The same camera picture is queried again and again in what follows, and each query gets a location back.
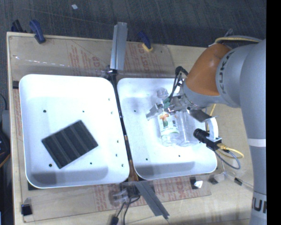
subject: gray floor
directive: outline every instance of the gray floor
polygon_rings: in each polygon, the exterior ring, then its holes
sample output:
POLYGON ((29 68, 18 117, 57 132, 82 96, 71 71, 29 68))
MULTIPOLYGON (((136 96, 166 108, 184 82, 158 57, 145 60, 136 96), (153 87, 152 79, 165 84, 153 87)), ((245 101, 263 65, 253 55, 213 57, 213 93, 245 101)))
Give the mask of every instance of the gray floor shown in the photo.
MULTIPOLYGON (((139 41, 142 30, 152 43, 171 45, 207 47, 229 29, 266 38, 266 0, 0 0, 0 93, 6 99, 6 32, 16 19, 28 32, 36 19, 44 34, 110 40, 113 26, 126 22, 127 40, 139 41)), ((0 120, 3 109, 0 98, 0 120)))

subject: wooden table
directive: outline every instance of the wooden table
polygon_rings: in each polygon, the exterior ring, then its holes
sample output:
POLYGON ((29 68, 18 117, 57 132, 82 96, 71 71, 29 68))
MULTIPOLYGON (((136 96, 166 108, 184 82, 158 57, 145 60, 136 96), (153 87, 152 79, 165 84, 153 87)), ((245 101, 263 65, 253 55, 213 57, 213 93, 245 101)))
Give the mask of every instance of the wooden table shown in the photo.
MULTIPOLYGON (((21 205, 25 203, 25 197, 35 196, 39 203, 43 197, 44 206, 46 206, 45 198, 48 198, 50 194, 52 196, 56 194, 46 189, 28 191, 28 184, 25 182, 25 172, 23 171, 23 148, 20 146, 22 144, 21 130, 19 129, 21 127, 21 121, 19 121, 21 114, 16 92, 17 82, 29 73, 60 75, 88 75, 91 72, 96 73, 97 68, 109 64, 112 45, 112 41, 109 40, 58 36, 45 36, 47 39, 46 44, 39 45, 33 37, 33 34, 7 33, 7 68, 15 224, 108 225, 111 217, 114 216, 117 210, 105 210, 72 216, 65 214, 62 217, 45 220, 39 219, 39 217, 42 217, 42 209, 33 211, 33 214, 37 214, 38 218, 36 215, 35 217, 33 217, 34 215, 28 215, 24 219, 21 214, 21 205), (50 46, 49 52, 46 52, 47 46, 50 46)), ((126 49, 131 50, 126 55, 127 66, 133 66, 136 53, 136 51, 133 51, 133 48, 136 47, 140 48, 141 44, 127 42, 126 49)), ((163 66, 165 71, 167 68, 171 68, 171 66, 182 66, 186 70, 190 70, 196 59, 205 49, 175 45, 153 45, 153 47, 155 51, 159 51, 159 54, 155 58, 151 58, 151 60, 158 58, 159 66, 163 66)), ((146 62, 142 63, 139 72, 148 71, 146 62)), ((211 195, 164 202, 163 205, 170 214, 168 221, 162 216, 155 217, 147 205, 142 205, 129 208, 126 216, 126 224, 248 224, 251 212, 251 184, 253 184, 253 175, 241 110, 225 105, 217 105, 214 115, 218 116, 219 132, 223 138, 223 142, 244 153, 245 158, 241 160, 242 169, 240 171, 233 171, 228 167, 225 168, 225 172, 222 174, 225 176, 225 179, 218 184, 210 185, 211 195), (233 182, 234 177, 244 181, 243 186, 239 186, 233 182)), ((63 196, 69 196, 70 193, 71 191, 68 192, 66 189, 62 189, 58 198, 62 201, 64 199, 63 196)), ((60 214, 62 214, 63 209, 63 206, 52 207, 52 210, 56 210, 60 214)))

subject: black rectangular object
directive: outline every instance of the black rectangular object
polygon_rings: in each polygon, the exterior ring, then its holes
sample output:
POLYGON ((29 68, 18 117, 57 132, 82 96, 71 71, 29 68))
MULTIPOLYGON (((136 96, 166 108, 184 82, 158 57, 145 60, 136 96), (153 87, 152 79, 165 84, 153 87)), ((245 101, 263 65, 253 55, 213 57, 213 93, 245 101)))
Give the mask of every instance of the black rectangular object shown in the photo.
POLYGON ((81 120, 42 139, 42 143, 59 169, 98 146, 81 120))

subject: bottle label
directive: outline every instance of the bottle label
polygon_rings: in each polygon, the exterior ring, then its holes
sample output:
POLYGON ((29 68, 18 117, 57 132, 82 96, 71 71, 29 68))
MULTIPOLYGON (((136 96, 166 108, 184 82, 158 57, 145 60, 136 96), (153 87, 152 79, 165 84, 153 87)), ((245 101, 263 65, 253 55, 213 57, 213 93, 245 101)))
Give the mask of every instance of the bottle label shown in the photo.
POLYGON ((161 137, 171 133, 179 134, 176 115, 170 115, 167 112, 163 112, 158 116, 158 123, 161 137))

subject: white band on robot arm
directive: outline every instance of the white band on robot arm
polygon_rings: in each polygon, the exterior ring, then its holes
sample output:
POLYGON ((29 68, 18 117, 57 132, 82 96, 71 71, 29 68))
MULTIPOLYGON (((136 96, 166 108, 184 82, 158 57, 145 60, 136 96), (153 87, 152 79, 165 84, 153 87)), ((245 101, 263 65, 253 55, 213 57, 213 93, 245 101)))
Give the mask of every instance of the white band on robot arm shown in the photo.
POLYGON ((266 147, 266 139, 248 138, 248 144, 253 147, 266 147))

